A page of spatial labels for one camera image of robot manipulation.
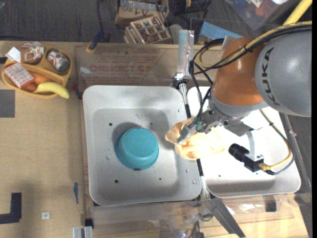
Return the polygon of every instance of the white square marker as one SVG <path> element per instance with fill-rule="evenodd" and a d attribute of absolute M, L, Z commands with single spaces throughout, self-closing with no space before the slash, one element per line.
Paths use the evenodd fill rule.
<path fill-rule="evenodd" d="M 42 212 L 42 220 L 48 220 L 50 218 L 50 212 Z"/>

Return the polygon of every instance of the wooden table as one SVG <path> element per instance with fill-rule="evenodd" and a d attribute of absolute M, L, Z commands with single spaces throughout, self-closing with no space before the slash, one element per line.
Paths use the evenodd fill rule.
<path fill-rule="evenodd" d="M 17 43 L 0 41 L 0 57 Z M 47 43 L 66 51 L 73 58 L 74 66 L 76 47 L 86 45 Z M 0 237 L 67 238 L 72 236 L 73 227 L 84 224 L 87 211 L 80 122 L 82 101 L 72 90 L 77 82 L 74 68 L 67 84 L 68 100 L 60 97 L 42 100 L 16 92 L 15 117 L 0 118 L 0 214 L 10 212 L 11 193 L 22 193 L 22 218 L 19 223 L 0 225 Z M 8 89 L 2 80 L 1 89 Z M 78 183 L 79 203 L 76 203 L 73 191 L 75 183 Z M 240 227 L 247 237 L 307 238 L 298 205 L 291 203 L 290 209 L 294 216 L 291 219 L 245 223 Z M 44 211 L 50 212 L 50 219 L 42 220 L 41 212 Z M 205 237 L 225 234 L 220 226 L 202 231 Z M 95 227 L 93 237 L 153 238 L 159 235 L 151 232 L 143 236 L 131 233 L 106 236 L 102 227 Z"/>

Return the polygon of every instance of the blue bowl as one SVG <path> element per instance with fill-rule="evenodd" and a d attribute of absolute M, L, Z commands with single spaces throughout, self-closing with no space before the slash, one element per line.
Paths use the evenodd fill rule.
<path fill-rule="evenodd" d="M 148 169 L 159 157 L 158 140 L 149 130 L 135 127 L 119 137 L 115 153 L 119 161 L 127 168 Z"/>

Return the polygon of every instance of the orange vegetable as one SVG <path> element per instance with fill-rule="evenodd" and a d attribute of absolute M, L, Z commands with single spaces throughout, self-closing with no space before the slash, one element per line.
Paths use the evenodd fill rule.
<path fill-rule="evenodd" d="M 31 75 L 34 77 L 34 83 L 37 85 L 42 84 L 44 82 L 50 82 L 50 79 L 44 75 L 38 74 L 33 71 L 29 71 L 29 73 L 31 73 Z"/>
<path fill-rule="evenodd" d="M 30 83 L 30 84 L 23 86 L 21 89 L 28 91 L 28 92 L 34 92 L 37 87 L 38 87 L 37 84 Z"/>

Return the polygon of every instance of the wooden tray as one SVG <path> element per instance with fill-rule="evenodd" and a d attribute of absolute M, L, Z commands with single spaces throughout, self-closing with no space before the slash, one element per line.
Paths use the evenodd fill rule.
<path fill-rule="evenodd" d="M 23 67 L 26 70 L 29 71 L 33 71 L 36 72 L 38 74 L 44 75 L 46 77 L 48 77 L 51 81 L 56 82 L 58 84 L 61 84 L 63 86 L 66 86 L 69 76 L 71 74 L 71 70 L 73 68 L 73 61 L 71 59 L 71 57 L 64 52 L 63 50 L 57 49 L 55 47 L 52 47 L 50 45 L 47 45 L 45 43 L 41 43 L 44 46 L 44 55 L 42 56 L 42 59 L 35 63 L 35 64 L 29 64 L 29 63 L 22 63 Z M 63 72 L 58 72 L 54 65 L 52 65 L 50 63 L 50 61 L 46 58 L 47 54 L 52 50 L 52 49 L 56 49 L 59 50 L 61 53 L 63 53 L 67 59 L 70 61 L 70 66 L 66 71 Z M 7 68 L 8 66 L 12 65 L 13 63 L 16 63 L 15 61 L 12 61 L 10 59 L 7 59 L 5 64 L 3 65 L 3 68 Z M 38 97 L 38 98 L 42 98 L 42 99 L 50 99 L 50 98 L 54 98 L 57 96 L 56 93 L 32 93 L 32 92 L 28 92 L 25 91 L 23 89 L 18 88 L 9 78 L 7 75 L 5 75 L 4 73 L 4 69 L 1 72 L 1 77 L 4 81 L 4 83 L 11 89 L 25 93 L 27 95 L 30 96 L 34 96 L 34 97 Z"/>

